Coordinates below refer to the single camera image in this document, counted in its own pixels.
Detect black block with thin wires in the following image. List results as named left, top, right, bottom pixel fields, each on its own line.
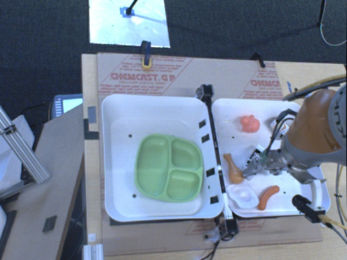
left=195, top=84, right=215, bottom=101
left=219, top=216, right=240, bottom=239

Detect white plastic tray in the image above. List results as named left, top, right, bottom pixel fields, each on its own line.
left=101, top=94, right=224, bottom=223
left=211, top=98, right=332, bottom=218

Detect thin black and white rod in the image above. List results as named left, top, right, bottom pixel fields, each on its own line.
left=203, top=95, right=233, bottom=219

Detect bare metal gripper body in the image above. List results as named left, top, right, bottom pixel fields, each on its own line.
left=260, top=148, right=326, bottom=185

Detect green divided plate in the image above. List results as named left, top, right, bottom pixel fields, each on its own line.
left=134, top=133, right=205, bottom=203

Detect brown cardboard board red print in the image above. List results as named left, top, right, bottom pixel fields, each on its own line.
left=96, top=52, right=325, bottom=257

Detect pink toy grapes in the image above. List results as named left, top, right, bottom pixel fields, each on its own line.
left=240, top=114, right=261, bottom=134

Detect black cylinder on white bracket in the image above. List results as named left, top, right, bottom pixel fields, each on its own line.
left=292, top=179, right=327, bottom=224

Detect orange toy sausage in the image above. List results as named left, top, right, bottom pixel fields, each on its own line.
left=257, top=185, right=280, bottom=211

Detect white toy fried egg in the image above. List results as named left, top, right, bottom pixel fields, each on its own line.
left=226, top=182, right=260, bottom=210

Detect brown toy chicken drumstick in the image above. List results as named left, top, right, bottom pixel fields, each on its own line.
left=223, top=153, right=245, bottom=185

